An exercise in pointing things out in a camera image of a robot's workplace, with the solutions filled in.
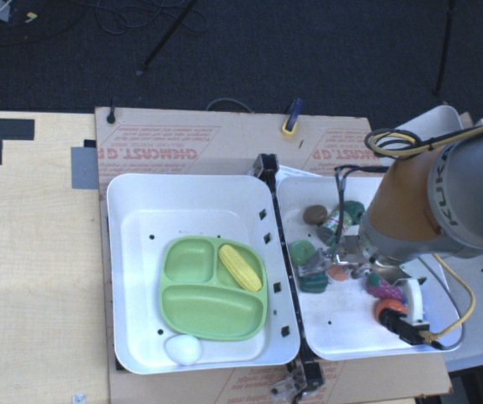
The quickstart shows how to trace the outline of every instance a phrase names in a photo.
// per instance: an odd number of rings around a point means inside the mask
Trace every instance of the black cable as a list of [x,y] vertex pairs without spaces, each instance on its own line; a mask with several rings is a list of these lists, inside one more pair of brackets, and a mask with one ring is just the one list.
[[179,27],[179,25],[183,22],[185,17],[188,15],[188,13],[191,11],[193,6],[198,2],[198,0],[191,0],[188,5],[183,9],[183,12],[180,14],[179,17],[176,18],[174,23],[172,23],[170,29],[168,32],[162,37],[162,39],[159,41],[159,43],[156,45],[156,47],[152,50],[150,55],[144,60],[144,62],[141,64],[141,67],[137,70],[137,76],[142,75],[147,69],[152,60],[156,57],[157,53],[162,49],[162,47],[167,43],[167,41],[170,39],[170,37],[173,35],[173,33],[176,31],[176,29]]
[[358,165],[342,165],[335,167],[335,181],[337,183],[337,192],[339,197],[339,219],[337,229],[335,230],[335,242],[338,243],[342,236],[342,224],[344,223],[344,192],[346,191],[346,178],[350,173],[369,172],[369,173],[386,173],[388,166],[358,166]]
[[[51,5],[53,3],[52,0],[48,1],[44,7],[42,9],[36,9],[38,10],[38,12],[41,12],[43,11],[47,6]],[[44,40],[49,40],[49,39],[53,39],[59,35],[62,35],[64,33],[66,33],[68,30],[72,29],[75,25],[77,25],[83,18],[84,18],[84,15],[86,14],[86,11],[87,9],[85,8],[85,10],[83,10],[82,12],[80,12],[77,16],[77,18],[72,21],[69,25],[67,25],[65,28],[59,30],[59,31],[56,31],[54,34],[50,34],[50,35],[44,35],[44,36],[41,36],[39,38],[36,38],[36,39],[30,39],[30,34],[28,35],[25,35],[26,36],[26,39],[23,39],[23,40],[10,40],[10,41],[5,41],[5,42],[0,42],[0,47],[5,47],[5,46],[14,46],[14,45],[22,45],[22,44],[25,44],[25,43],[37,43],[37,42],[41,42],[41,41],[44,41]],[[0,29],[0,31],[8,31],[9,29],[24,29],[25,26],[28,26],[27,24],[17,24],[17,25],[6,25],[4,29]]]
[[[377,157],[394,158],[395,160],[409,160],[421,152],[432,151],[436,147],[441,146],[451,141],[458,141],[469,136],[477,136],[483,132],[483,126],[481,127],[468,127],[466,129],[456,130],[444,135],[429,138],[423,141],[418,135],[409,130],[401,129],[377,129],[373,130],[365,136],[364,144],[370,149]],[[382,146],[389,146],[393,144],[405,145],[402,148],[387,149],[385,153],[376,151],[377,149],[384,150]]]
[[242,106],[247,112],[250,112],[251,114],[254,114],[255,111],[253,111],[251,108],[249,108],[246,104],[241,102],[240,100],[236,100],[235,98],[217,98],[215,100],[212,100],[208,106],[206,106],[207,111],[209,111],[215,104],[218,104],[220,102],[232,102],[234,104],[239,104]]
[[[434,271],[428,265],[428,263],[425,262],[425,260],[423,258],[418,257],[417,260],[419,260],[423,264],[423,266],[428,270],[428,272],[430,272],[431,275],[439,282],[440,286],[442,286],[443,291],[447,294],[448,298],[451,300],[451,303],[453,304],[454,309],[457,311],[457,314],[459,315],[459,317],[461,317],[463,315],[463,313],[460,311],[459,305],[457,304],[457,301],[455,300],[455,298],[453,297],[453,295],[451,294],[451,292],[448,290],[448,286],[436,274],[436,271]],[[460,325],[460,336],[459,336],[459,339],[455,343],[450,344],[450,345],[447,345],[447,346],[444,346],[440,342],[434,342],[435,344],[432,344],[432,346],[435,347],[435,348],[437,348],[438,350],[445,350],[445,351],[454,350],[454,349],[456,349],[464,341],[464,336],[465,336],[465,327],[464,327],[464,323],[462,323]]]
[[445,35],[443,37],[442,55],[440,56],[440,66],[438,69],[438,79],[436,81],[436,87],[434,88],[434,94],[440,94],[442,89],[443,72],[445,71],[445,65],[447,64],[447,57],[449,53],[449,41],[451,39],[451,25],[453,23],[453,16],[456,9],[456,0],[449,0],[447,8],[447,21],[445,23]]
[[[96,3],[93,3],[92,0],[87,0],[86,2],[79,2],[76,0],[66,1],[69,3],[83,5],[88,8],[93,8],[96,22],[98,23],[98,26],[101,30],[111,35],[122,35],[128,29],[139,29],[147,26],[152,21],[157,19],[159,15],[166,15],[172,18],[176,18],[175,14],[169,13],[166,9],[183,9],[183,4],[186,0],[178,0],[175,3],[168,3],[167,0],[162,0],[160,3],[156,3],[154,2],[154,0],[136,0],[138,3],[142,4],[123,4],[117,8],[110,8],[107,5],[107,3],[111,0],[98,0]],[[133,13],[141,13],[141,17],[143,18],[143,20],[139,23],[130,22],[129,16],[126,16],[125,14],[128,13],[128,11],[133,11]],[[108,27],[106,20],[102,19],[102,14],[107,13],[113,15],[113,18],[111,20],[113,20],[119,27],[121,27],[120,29],[112,29]],[[202,29],[194,29],[184,23],[181,23],[181,25],[194,33],[205,32],[209,28],[208,19],[201,12],[196,11],[192,8],[190,9],[190,13],[194,13],[202,18],[205,22],[205,26]]]

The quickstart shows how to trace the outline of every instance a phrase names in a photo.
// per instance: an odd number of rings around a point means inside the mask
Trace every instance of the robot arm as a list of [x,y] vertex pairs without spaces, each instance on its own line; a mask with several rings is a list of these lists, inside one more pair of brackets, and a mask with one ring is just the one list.
[[483,253],[483,131],[397,160],[384,175],[357,236],[343,236],[340,263],[371,263],[393,284],[424,253]]

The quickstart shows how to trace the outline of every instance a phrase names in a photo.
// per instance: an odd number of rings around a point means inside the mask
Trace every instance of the black plastic part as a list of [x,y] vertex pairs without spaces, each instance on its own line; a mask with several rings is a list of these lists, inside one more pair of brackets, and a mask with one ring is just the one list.
[[416,398],[416,404],[442,404],[442,399],[439,396],[424,396]]
[[324,376],[322,375],[321,367],[317,362],[307,362],[303,364],[303,370],[305,371],[305,381],[307,382],[305,391],[315,391],[324,384]]
[[385,308],[380,312],[378,320],[382,325],[396,333],[401,340],[406,341],[408,344],[412,346],[425,344],[425,340],[419,335],[419,332],[427,331],[429,327],[428,324],[423,323],[422,325],[413,326],[404,321],[405,317],[406,314],[397,310]]
[[114,360],[114,364],[116,365],[117,371],[127,371],[127,369],[125,369],[125,367],[118,361],[118,359]]
[[306,375],[307,384],[313,385],[314,388],[317,388],[319,385],[324,384],[324,378],[321,373],[320,365],[315,361],[317,356],[311,350],[305,338],[305,329],[303,326],[303,319],[301,317],[300,300],[298,299],[298,294],[295,289],[294,271],[292,270],[292,263],[290,262],[288,248],[284,237],[283,221],[281,220],[281,211],[279,208],[279,202],[277,200],[277,182],[275,179],[275,173],[277,173],[277,171],[279,170],[279,160],[275,154],[260,154],[259,157],[260,163],[262,164],[263,168],[262,172],[259,175],[259,179],[267,184],[272,194],[273,209],[275,211],[275,218],[277,220],[279,239],[281,241],[281,247],[283,248],[284,265],[286,267],[286,272],[289,277],[290,292],[292,295],[292,301],[294,303],[296,320],[298,322],[298,329],[300,331],[301,344],[299,356],[301,364],[303,365],[304,369],[307,370],[309,373],[308,375]]
[[437,348],[438,350],[444,349],[443,345],[439,341],[432,341],[430,345],[433,346],[434,348]]
[[137,70],[137,76],[140,77],[144,75],[146,70],[148,69],[148,66],[150,66],[151,61],[156,57],[156,55],[159,53],[159,51],[162,49],[162,47],[167,43],[167,41],[170,39],[170,37],[173,35],[173,33],[176,31],[178,26],[183,22],[185,17],[188,15],[188,13],[191,11],[193,6],[198,2],[198,0],[190,0],[188,5],[185,7],[183,12],[176,18],[174,23],[172,23],[170,29],[168,32],[162,37],[162,39],[159,41],[157,46],[154,48],[154,50],[151,52],[151,54],[145,59],[145,61],[141,64],[139,69]]
[[109,116],[107,117],[107,122],[112,125],[116,121],[116,117],[114,116],[114,112],[110,111]]

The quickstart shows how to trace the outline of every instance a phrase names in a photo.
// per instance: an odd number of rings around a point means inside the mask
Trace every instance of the yellow cable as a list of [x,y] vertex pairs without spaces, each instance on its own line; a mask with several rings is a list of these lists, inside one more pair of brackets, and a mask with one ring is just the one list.
[[452,142],[461,141],[471,136],[479,135],[480,133],[483,133],[483,125],[480,127],[476,127],[475,129],[459,133],[458,135],[450,136],[449,138],[445,138],[440,141],[435,141],[434,143],[431,143],[428,145],[417,146],[406,150],[388,150],[377,146],[376,142],[378,142],[380,139],[385,138],[387,136],[403,139],[405,141],[409,141],[412,144],[415,143],[414,139],[411,136],[390,130],[389,132],[379,133],[377,135],[371,136],[368,140],[368,143],[369,143],[370,149],[373,152],[376,152],[377,154],[380,154],[382,156],[408,157],[408,156],[413,156],[414,154],[419,154],[421,152],[428,151],[430,149],[438,148],[439,146],[442,146],[442,145],[447,145]]
[[427,344],[430,344],[432,341],[440,339],[446,333],[455,329],[458,325],[461,325],[466,321],[468,317],[470,317],[471,313],[475,309],[475,294],[473,290],[440,258],[437,254],[433,254],[434,258],[442,265],[442,267],[449,273],[451,276],[456,279],[462,287],[468,292],[470,295],[470,306],[468,310],[455,322],[451,323],[448,327],[443,329],[441,332],[430,332],[430,331],[420,331],[419,334],[425,339]]

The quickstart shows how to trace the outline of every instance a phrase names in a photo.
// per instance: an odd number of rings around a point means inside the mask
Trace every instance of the orange object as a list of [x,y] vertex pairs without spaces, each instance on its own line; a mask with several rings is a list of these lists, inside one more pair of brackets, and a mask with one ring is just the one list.
[[380,313],[385,308],[390,308],[391,310],[401,312],[402,314],[408,314],[408,309],[399,300],[386,298],[384,300],[379,300],[378,304],[376,305],[374,314],[376,315],[376,320],[378,322],[380,321]]
[[328,270],[327,273],[332,279],[336,281],[344,281],[348,278],[348,272],[345,271],[341,265],[332,265]]

